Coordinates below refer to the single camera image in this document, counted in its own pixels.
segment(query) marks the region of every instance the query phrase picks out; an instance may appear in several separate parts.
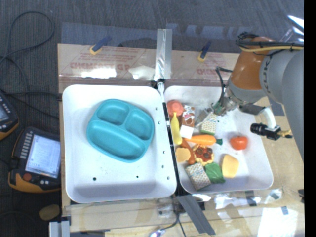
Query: table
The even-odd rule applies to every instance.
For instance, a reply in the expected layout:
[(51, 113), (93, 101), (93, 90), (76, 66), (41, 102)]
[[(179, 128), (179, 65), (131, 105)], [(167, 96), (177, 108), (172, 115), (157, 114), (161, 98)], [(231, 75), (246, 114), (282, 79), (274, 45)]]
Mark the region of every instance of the table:
[[(72, 66), (81, 66), (79, 69), (84, 72), (85, 67), (82, 66), (85, 65), (82, 65), (83, 63), (80, 65), (79, 59), (85, 59), (88, 48), (88, 46), (81, 45), (58, 45), (59, 93), (75, 83), (100, 84), (105, 81), (109, 84), (129, 83), (131, 75), (128, 75), (126, 71), (131, 67), (130, 62), (135, 65), (140, 58), (146, 57), (147, 63), (150, 64), (156, 54), (156, 51), (151, 49), (135, 49), (137, 57), (134, 57), (134, 60), (121, 59), (120, 67), (117, 68), (120, 72), (117, 76), (118, 80), (82, 79), (67, 74), (71, 64)], [(115, 50), (108, 49), (109, 53), (115, 51), (117, 48)], [(177, 78), (170, 80), (171, 83), (177, 84), (189, 79), (192, 84), (196, 85), (201, 83), (219, 85), (216, 74), (212, 72), (214, 67), (222, 66), (233, 69), (238, 58), (238, 54), (210, 53), (210, 62), (204, 64), (205, 67), (201, 67), (196, 61), (197, 55), (197, 52), (172, 51), (172, 68)], [(188, 69), (185, 70), (185, 73), (180, 73), (179, 67), (181, 66), (187, 66)], [(191, 70), (191, 73), (188, 74), (189, 68), (193, 68), (194, 73)], [(223, 79), (227, 80), (228, 75), (223, 75)], [(147, 85), (149, 81), (139, 80), (133, 81), (133, 83)], [(270, 103), (267, 98), (263, 98), (257, 104), (268, 106)], [(69, 216), (71, 219), (71, 233), (110, 230), (104, 235), (149, 236), (160, 226), (168, 226), (175, 221), (175, 215), (170, 207), (173, 203), (171, 197), (73, 204), (65, 190), (62, 114), (62, 103), (60, 103), (62, 210), (63, 216)], [(256, 120), (257, 122), (265, 122), (262, 116), (257, 116)], [(289, 129), (286, 116), (276, 116), (276, 122), (283, 130)], [(295, 141), (294, 139), (283, 138), (277, 141), (262, 138), (262, 141), (273, 171), (274, 182), (268, 190), (211, 195), (211, 199), (204, 202), (204, 214), (218, 236), (266, 236), (276, 231), (284, 234), (305, 233), (304, 203), (298, 193), (298, 190), (304, 189), (304, 164)], [(255, 203), (249, 203), (249, 194)], [(199, 235), (186, 213), (180, 215), (180, 221), (187, 236), (206, 236)], [(166, 237), (181, 235), (179, 224), (168, 229), (164, 234)]]

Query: dark surface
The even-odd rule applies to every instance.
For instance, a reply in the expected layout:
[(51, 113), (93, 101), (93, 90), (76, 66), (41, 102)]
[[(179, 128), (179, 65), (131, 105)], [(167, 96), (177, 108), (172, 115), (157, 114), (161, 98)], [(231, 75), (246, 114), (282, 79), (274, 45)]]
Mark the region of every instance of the dark surface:
[[(239, 49), (234, 43), (243, 31), (280, 40), (293, 25), (288, 15), (304, 19), (304, 0), (0, 0), (0, 55), (6, 53), (8, 29), (13, 19), (29, 10), (47, 14), (55, 23), (54, 35), (46, 44), (10, 58), (22, 67), (30, 90), (57, 93), (58, 43), (95, 44), (105, 27), (116, 27), (127, 29), (122, 37), (126, 39), (122, 42), (124, 46), (155, 48), (151, 36), (156, 35), (157, 28), (172, 28), (173, 49), (197, 51), (211, 40), (209, 51), (237, 53)], [(28, 14), (15, 24), (10, 50), (38, 43), (48, 34), (48, 21), (40, 15)], [(25, 90), (20, 71), (9, 61), (0, 65), (0, 88), (8, 92)], [(24, 95), (18, 97), (27, 100)], [(21, 124), (15, 133), (0, 141), (0, 159), (5, 162), (9, 162), (14, 143), (24, 127), (59, 133), (59, 120), (55, 117), (58, 103), (54, 96), (32, 94), (28, 99), (31, 106), (53, 117), (8, 98)], [(60, 204), (60, 193), (35, 195), (12, 191), (7, 173), (7, 166), (0, 162), (0, 235), (47, 237), (48, 222), (40, 219), (39, 211), (52, 203)], [(32, 219), (15, 213), (15, 221), (13, 214), (7, 214), (11, 211), (25, 212)]]

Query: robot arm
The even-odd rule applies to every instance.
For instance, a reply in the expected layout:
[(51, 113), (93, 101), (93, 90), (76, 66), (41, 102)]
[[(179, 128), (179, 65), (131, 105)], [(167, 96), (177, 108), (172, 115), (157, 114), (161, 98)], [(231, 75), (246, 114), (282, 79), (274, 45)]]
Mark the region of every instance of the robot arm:
[[(239, 108), (258, 114), (264, 108), (253, 105), (264, 96), (284, 105), (295, 142), (304, 160), (304, 47), (301, 44), (277, 43), (266, 37), (252, 38), (242, 47), (225, 93), (213, 106), (217, 115)], [(251, 131), (269, 139), (280, 137), (280, 127), (253, 124)]]

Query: screen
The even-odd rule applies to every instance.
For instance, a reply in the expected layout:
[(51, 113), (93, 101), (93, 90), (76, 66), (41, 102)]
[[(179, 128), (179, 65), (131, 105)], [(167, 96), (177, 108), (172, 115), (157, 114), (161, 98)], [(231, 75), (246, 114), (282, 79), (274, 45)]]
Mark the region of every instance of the screen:
[(58, 177), (60, 167), (60, 142), (34, 135), (26, 171)]
[(6, 114), (5, 110), (0, 106), (0, 122), (8, 119), (9, 116)]

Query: yellow cable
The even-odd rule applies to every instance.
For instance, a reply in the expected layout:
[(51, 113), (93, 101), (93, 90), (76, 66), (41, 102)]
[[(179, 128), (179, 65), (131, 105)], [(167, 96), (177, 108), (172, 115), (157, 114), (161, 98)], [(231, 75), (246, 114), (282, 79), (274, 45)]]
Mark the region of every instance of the yellow cable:
[(301, 46), (271, 46), (271, 47), (262, 47), (257, 49), (247, 49), (244, 47), (240, 47), (240, 49), (244, 52), (259, 52), (259, 51), (268, 51), (268, 50), (282, 50), (282, 49), (292, 49), (292, 50), (302, 50)]

